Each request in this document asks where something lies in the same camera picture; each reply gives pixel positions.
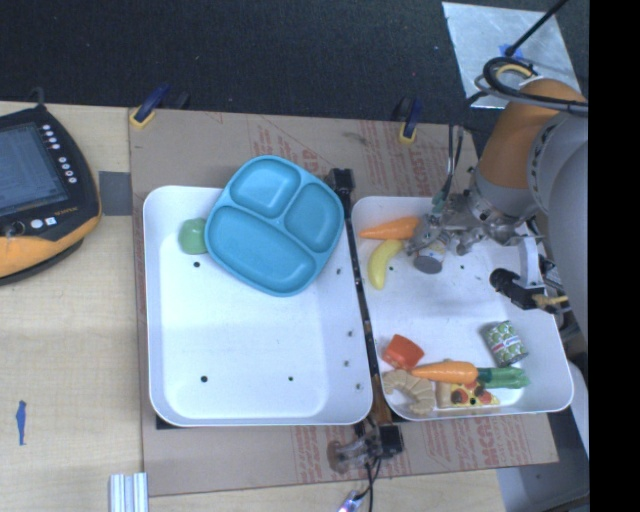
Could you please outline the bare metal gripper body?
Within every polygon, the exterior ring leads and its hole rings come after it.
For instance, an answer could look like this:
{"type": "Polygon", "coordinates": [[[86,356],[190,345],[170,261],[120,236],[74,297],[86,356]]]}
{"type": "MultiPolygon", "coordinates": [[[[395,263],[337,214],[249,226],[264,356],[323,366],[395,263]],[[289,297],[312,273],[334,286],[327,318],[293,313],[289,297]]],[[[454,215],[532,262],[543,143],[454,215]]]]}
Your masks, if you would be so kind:
{"type": "Polygon", "coordinates": [[[431,200],[431,210],[423,218],[423,226],[433,226],[436,236],[448,232],[469,232],[475,243],[489,238],[501,246],[514,246],[519,239],[526,236],[520,226],[538,211],[532,201],[524,203],[524,211],[519,214],[508,214],[490,201],[475,192],[436,194],[431,200]]]}

